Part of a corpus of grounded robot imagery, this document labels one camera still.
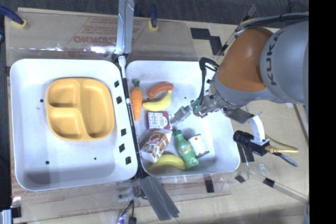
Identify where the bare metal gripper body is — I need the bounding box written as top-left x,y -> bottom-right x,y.
192,93 -> 229,118

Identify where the purple and white carton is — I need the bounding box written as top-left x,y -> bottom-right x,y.
146,111 -> 173,131

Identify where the yellow banana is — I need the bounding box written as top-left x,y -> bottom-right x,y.
147,154 -> 187,173
142,90 -> 173,112

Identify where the orange sausage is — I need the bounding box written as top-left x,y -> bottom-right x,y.
147,82 -> 174,99

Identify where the green bottle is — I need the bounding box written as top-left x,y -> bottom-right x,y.
174,130 -> 200,170

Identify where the white and orange can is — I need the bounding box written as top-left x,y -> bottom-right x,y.
188,134 -> 211,158

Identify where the orange and white carton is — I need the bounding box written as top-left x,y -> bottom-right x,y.
140,129 -> 173,164

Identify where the white plastic tray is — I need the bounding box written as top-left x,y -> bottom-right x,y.
9,58 -> 139,192
125,60 -> 241,178

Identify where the orange carrot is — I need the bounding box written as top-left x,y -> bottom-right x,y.
130,79 -> 143,122

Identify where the thin black and white rod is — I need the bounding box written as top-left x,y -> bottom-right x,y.
118,55 -> 144,179

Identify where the yellow divided plate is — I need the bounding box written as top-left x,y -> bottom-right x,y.
46,77 -> 116,142

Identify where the brown cardboard board red print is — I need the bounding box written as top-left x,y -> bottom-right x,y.
4,7 -> 232,218

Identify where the black cylinder on white bracket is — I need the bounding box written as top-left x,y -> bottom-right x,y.
233,114 -> 271,157

